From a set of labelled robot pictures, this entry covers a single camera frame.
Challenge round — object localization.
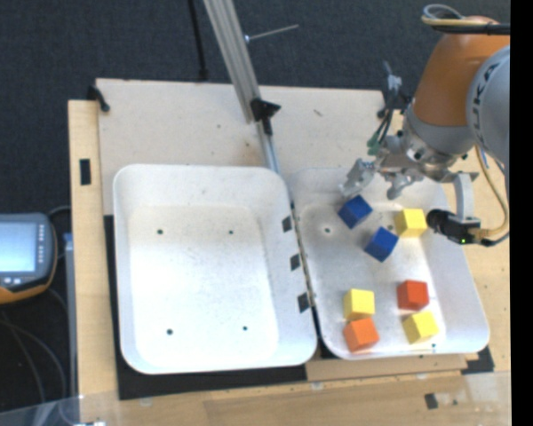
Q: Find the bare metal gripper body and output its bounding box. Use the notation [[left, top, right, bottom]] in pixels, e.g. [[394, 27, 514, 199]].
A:
[[372, 131, 461, 183]]

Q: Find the blue cube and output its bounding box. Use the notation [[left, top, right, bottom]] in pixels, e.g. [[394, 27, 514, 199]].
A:
[[337, 193, 374, 230], [363, 225, 400, 264]]

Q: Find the yellow cube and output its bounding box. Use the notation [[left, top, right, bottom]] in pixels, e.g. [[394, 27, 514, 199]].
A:
[[342, 288, 377, 321], [394, 208, 428, 239], [402, 311, 441, 345]]

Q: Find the white plastic tray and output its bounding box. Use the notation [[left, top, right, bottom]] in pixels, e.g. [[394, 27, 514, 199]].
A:
[[286, 167, 491, 361], [112, 162, 319, 375]]

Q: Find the red cube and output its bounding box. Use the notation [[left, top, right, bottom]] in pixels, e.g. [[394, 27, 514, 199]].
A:
[[396, 280, 430, 312]]

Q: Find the orange cube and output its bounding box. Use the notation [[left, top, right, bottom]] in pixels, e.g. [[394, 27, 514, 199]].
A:
[[342, 317, 380, 353]]

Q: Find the pale wood board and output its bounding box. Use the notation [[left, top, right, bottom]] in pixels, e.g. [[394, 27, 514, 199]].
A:
[[94, 77, 492, 221]]

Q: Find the black cylinder on white bracket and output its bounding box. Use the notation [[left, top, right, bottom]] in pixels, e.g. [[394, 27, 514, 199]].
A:
[[426, 172, 481, 246]]

